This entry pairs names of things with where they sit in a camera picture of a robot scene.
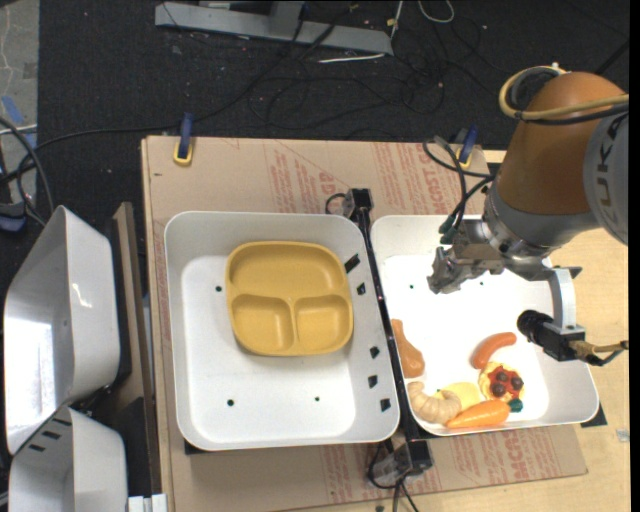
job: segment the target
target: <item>white tray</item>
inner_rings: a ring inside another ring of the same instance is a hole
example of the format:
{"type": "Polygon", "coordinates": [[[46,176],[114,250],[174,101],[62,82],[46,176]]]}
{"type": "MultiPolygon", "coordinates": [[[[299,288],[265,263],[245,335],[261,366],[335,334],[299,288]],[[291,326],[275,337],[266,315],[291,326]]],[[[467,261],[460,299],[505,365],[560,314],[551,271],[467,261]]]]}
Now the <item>white tray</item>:
{"type": "Polygon", "coordinates": [[[185,212],[167,224],[165,249],[177,420],[190,444],[221,451],[363,443],[395,432],[390,356],[355,224],[332,215],[185,212]],[[226,304],[225,265],[237,246],[260,240],[317,243],[342,262],[359,255],[347,274],[354,331],[345,347],[284,358],[241,349],[226,304]]]}
{"type": "Polygon", "coordinates": [[[66,406],[11,461],[11,512],[121,512],[127,497],[120,435],[66,406]]]}
{"type": "Polygon", "coordinates": [[[518,331],[520,313],[534,309],[553,315],[546,282],[528,282],[509,271],[488,272],[462,284],[460,291],[434,294],[427,283],[433,272],[438,227],[444,216],[387,216],[371,231],[389,316],[403,321],[407,339],[425,359],[425,372],[417,379],[432,395],[454,382],[477,383],[479,370],[470,364],[476,346],[487,336],[511,331],[514,346],[501,349],[499,360],[518,370],[525,382],[524,409],[511,413],[496,427],[449,429],[416,421],[439,435],[489,432],[516,428],[580,423],[598,411],[598,393],[589,367],[580,361],[559,363],[530,343],[518,331]]]}
{"type": "Polygon", "coordinates": [[[59,206],[5,301],[9,452],[61,405],[113,382],[120,363],[116,310],[109,240],[59,206]]]}

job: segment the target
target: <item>orange carrot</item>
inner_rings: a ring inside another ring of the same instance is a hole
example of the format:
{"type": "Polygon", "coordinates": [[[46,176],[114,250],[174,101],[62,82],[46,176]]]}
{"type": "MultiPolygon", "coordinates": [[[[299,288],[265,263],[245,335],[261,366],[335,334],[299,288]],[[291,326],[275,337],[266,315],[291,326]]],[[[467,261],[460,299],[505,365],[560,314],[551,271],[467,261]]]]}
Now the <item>orange carrot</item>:
{"type": "Polygon", "coordinates": [[[499,332],[485,339],[476,348],[471,357],[471,364],[474,368],[482,370],[493,353],[499,348],[513,345],[516,342],[516,335],[512,332],[499,332]]]}
{"type": "Polygon", "coordinates": [[[424,358],[422,352],[414,347],[407,337],[404,335],[402,328],[402,320],[396,318],[391,319],[393,334],[396,338],[398,353],[400,354],[400,364],[402,372],[408,379],[420,377],[424,373],[424,358]]]}
{"type": "Polygon", "coordinates": [[[462,411],[447,421],[448,428],[490,427],[498,425],[509,417],[511,408],[502,400],[485,400],[462,411]]]}

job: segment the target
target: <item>yellow divided plate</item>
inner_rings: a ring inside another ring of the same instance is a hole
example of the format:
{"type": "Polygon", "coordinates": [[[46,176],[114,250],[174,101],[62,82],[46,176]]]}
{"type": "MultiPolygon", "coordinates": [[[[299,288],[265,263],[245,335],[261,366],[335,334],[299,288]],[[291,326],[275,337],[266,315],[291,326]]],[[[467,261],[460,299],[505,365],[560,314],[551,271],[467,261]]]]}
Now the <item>yellow divided plate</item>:
{"type": "Polygon", "coordinates": [[[236,340],[269,356],[326,354],[353,333],[344,265],[321,245],[251,242],[227,260],[227,305],[236,340]]]}

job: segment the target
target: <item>toy carrot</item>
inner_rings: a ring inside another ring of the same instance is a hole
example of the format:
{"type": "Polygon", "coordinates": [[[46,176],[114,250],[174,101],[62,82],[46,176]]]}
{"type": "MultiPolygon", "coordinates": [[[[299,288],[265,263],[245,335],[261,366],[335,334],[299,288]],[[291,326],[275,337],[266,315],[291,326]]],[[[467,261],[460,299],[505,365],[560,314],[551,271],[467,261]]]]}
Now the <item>toy carrot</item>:
{"type": "Polygon", "coordinates": [[[446,426],[448,428],[489,427],[505,421],[510,412],[509,404],[502,400],[485,400],[462,411],[450,419],[446,426]]]}

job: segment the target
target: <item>cardboard sheet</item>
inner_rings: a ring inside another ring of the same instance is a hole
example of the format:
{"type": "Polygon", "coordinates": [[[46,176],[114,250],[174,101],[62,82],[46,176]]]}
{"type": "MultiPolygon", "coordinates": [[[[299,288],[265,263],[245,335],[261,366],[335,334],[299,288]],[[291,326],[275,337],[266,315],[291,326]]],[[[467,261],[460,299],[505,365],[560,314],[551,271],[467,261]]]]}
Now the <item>cardboard sheet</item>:
{"type": "MultiPolygon", "coordinates": [[[[195,141],[191,166],[180,167],[172,161],[176,141],[148,137],[142,143],[156,406],[163,491],[169,496],[170,509],[270,512],[371,500],[380,503],[390,495],[364,477],[372,446],[186,453],[175,414],[164,227],[173,215],[189,210],[321,214],[329,197],[352,187],[371,190],[374,219],[389,214],[447,214],[459,198],[458,176],[431,161],[420,144],[200,138],[195,141]]],[[[483,152],[474,151],[472,168],[486,171],[483,152]]],[[[484,196],[476,195],[467,212],[480,213],[483,200],[484,196]]],[[[625,325],[620,327],[624,332],[625,325]]],[[[621,413],[616,418],[628,425],[628,415],[621,413]]],[[[589,441],[581,440],[578,430],[564,425],[430,440],[434,467],[412,480],[408,490],[416,496],[441,495],[443,491],[585,475],[581,445],[584,449],[589,441]]],[[[627,469],[623,464],[617,473],[623,475],[622,503],[629,488],[624,483],[627,469]]],[[[582,483],[584,489],[593,485],[582,483]]],[[[456,493],[451,496],[443,498],[451,500],[450,506],[475,503],[477,510],[503,510],[495,508],[490,498],[476,503],[470,497],[458,500],[456,493]]],[[[555,503],[553,499],[542,497],[539,505],[548,503],[546,500],[555,503]]],[[[533,507],[527,499],[514,503],[520,508],[513,510],[544,509],[527,508],[533,507]]],[[[567,508],[559,509],[572,510],[574,501],[566,503],[567,508]]],[[[348,510],[369,511],[373,503],[353,507],[348,510]]]]}

